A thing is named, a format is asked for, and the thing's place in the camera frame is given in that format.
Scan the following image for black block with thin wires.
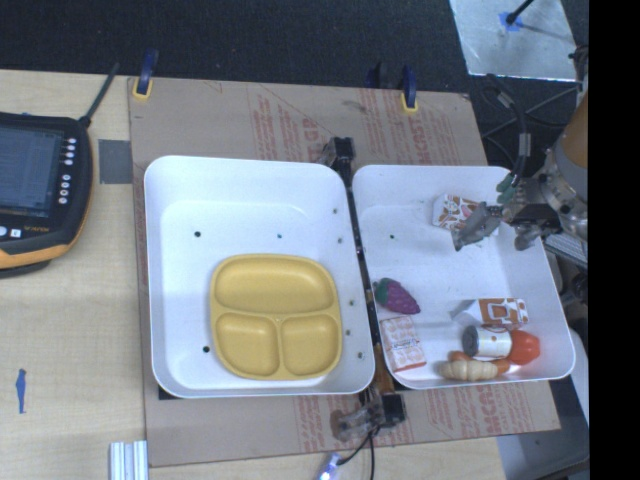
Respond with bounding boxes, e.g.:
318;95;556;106
330;390;408;440
319;136;358;170

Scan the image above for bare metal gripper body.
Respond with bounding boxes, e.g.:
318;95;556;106
502;171;590;242

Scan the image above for thin black and white rod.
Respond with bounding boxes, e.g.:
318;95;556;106
341;161;387;395

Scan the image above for yellow divided plate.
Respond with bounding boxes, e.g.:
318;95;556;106
208;253;345;382

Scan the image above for orange and white carton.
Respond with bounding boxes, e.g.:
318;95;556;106
449;297;531;332
431;193;485;231

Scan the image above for beige croissant bread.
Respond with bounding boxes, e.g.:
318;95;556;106
437;359;500;382

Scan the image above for brown cardboard board red print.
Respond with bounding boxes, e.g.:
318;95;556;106
126;76;563;469

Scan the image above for white plastic tray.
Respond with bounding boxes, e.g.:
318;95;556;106
350;163;577;391
143;154;377;400

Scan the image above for orange and white packet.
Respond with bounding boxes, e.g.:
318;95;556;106
378;315;428;374

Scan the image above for purple grapes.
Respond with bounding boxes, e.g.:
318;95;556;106
372;277;422;316

